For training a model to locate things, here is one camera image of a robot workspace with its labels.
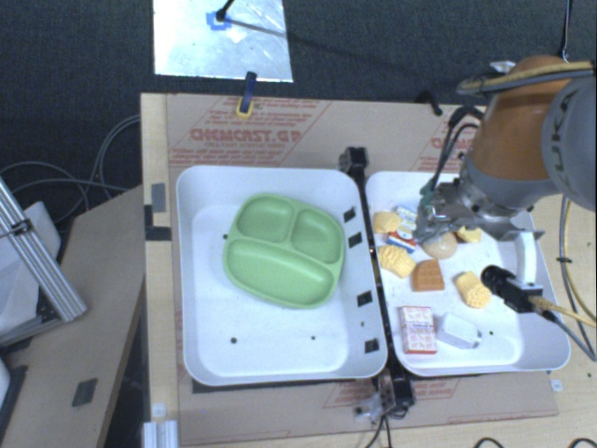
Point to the small yellow toy food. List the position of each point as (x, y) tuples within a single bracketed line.
[(470, 235)]

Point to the green divided plate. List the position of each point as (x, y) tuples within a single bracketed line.
[(280, 259)]

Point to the beige toy bread roll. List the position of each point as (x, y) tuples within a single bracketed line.
[(440, 247)]

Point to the white plastic tray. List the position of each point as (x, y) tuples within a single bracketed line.
[(503, 339), (261, 339)]

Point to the thin black rod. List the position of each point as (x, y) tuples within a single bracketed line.
[(373, 250)]

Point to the orange toy waffle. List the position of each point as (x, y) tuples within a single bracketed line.
[(426, 277)]

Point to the blue and white packet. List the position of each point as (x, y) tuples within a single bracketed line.
[(406, 214)]

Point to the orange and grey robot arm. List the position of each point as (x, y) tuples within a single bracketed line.
[(513, 133)]

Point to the yellow toy fries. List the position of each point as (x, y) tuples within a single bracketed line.
[(384, 222)]

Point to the red white blue packet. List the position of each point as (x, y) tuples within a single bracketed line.
[(402, 240)]

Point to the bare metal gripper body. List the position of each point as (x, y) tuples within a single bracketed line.
[(471, 208)]

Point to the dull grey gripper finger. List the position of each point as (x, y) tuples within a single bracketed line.
[(426, 227)]

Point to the black cylinder on white bracket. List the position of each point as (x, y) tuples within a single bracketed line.
[(506, 287)]

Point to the brown cardboard board red print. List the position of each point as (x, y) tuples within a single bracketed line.
[(280, 129)]

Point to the red and white carton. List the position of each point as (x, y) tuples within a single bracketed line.
[(417, 329)]

